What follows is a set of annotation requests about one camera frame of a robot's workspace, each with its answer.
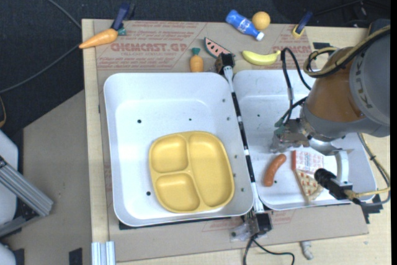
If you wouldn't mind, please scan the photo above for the white plastic tray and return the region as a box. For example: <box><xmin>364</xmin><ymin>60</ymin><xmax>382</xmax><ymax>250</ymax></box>
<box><xmin>231</xmin><ymin>69</ymin><xmax>378</xmax><ymax>211</ymax></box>
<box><xmin>103</xmin><ymin>71</ymin><xmax>256</xmax><ymax>227</ymax></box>

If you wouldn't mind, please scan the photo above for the pizza slice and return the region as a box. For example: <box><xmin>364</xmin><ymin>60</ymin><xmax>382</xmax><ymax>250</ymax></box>
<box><xmin>293</xmin><ymin>168</ymin><xmax>325</xmax><ymax>203</ymax></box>

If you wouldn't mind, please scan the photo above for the yellow banana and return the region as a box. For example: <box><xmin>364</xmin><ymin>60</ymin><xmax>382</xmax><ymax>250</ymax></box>
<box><xmin>241</xmin><ymin>50</ymin><xmax>282</xmax><ymax>66</ymax></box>

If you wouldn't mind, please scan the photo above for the thin black and white rod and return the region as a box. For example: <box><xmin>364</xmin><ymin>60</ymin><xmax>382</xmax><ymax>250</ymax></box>
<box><xmin>223</xmin><ymin>66</ymin><xmax>265</xmax><ymax>213</ymax></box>

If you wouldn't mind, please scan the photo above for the black cylinder on white bracket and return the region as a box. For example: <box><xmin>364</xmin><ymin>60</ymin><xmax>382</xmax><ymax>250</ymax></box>
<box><xmin>313</xmin><ymin>148</ymin><xmax>354</xmax><ymax>200</ymax></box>

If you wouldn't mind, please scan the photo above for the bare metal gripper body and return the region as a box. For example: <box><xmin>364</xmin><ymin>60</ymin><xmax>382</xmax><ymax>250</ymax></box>
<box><xmin>280</xmin><ymin>119</ymin><xmax>342</xmax><ymax>156</ymax></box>

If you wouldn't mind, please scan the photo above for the brown cardboard board red print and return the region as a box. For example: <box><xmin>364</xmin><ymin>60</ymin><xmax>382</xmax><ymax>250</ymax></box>
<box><xmin>92</xmin><ymin>19</ymin><xmax>370</xmax><ymax>263</ymax></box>

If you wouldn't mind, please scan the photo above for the blue bottle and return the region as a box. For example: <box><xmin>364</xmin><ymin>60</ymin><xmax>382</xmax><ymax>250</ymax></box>
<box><xmin>225</xmin><ymin>9</ymin><xmax>265</xmax><ymax>42</ymax></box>

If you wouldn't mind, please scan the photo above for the yellow divided plate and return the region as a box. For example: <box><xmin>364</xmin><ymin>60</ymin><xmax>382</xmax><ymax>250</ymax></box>
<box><xmin>148</xmin><ymin>130</ymin><xmax>236</xmax><ymax>213</ymax></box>

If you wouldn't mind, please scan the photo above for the large orange carrot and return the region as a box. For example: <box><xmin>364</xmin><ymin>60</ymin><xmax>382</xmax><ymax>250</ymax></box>
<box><xmin>78</xmin><ymin>27</ymin><xmax>127</xmax><ymax>50</ymax></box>

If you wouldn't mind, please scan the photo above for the red and white packet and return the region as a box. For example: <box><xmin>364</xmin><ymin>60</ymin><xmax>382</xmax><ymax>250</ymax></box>
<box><xmin>291</xmin><ymin>150</ymin><xmax>325</xmax><ymax>172</ymax></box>

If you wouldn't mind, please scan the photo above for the orange sausage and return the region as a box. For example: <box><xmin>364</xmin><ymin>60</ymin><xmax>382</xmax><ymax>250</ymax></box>
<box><xmin>263</xmin><ymin>153</ymin><xmax>287</xmax><ymax>187</ymax></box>

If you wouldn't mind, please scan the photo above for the small orange carrot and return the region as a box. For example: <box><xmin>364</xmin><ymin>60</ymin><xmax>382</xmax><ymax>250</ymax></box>
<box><xmin>189</xmin><ymin>47</ymin><xmax>205</xmax><ymax>73</ymax></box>

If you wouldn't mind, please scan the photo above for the watermelon slice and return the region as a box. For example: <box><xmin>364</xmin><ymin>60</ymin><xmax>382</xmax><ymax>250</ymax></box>
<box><xmin>203</xmin><ymin>37</ymin><xmax>233</xmax><ymax>60</ymax></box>

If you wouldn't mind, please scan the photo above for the orange ball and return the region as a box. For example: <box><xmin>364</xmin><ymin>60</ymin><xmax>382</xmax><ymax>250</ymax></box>
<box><xmin>251</xmin><ymin>11</ymin><xmax>271</xmax><ymax>31</ymax></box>

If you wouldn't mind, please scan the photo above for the black block with thin wires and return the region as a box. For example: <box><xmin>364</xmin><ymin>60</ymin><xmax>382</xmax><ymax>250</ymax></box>
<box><xmin>244</xmin><ymin>212</ymin><xmax>274</xmax><ymax>238</ymax></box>
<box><xmin>215</xmin><ymin>52</ymin><xmax>236</xmax><ymax>74</ymax></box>

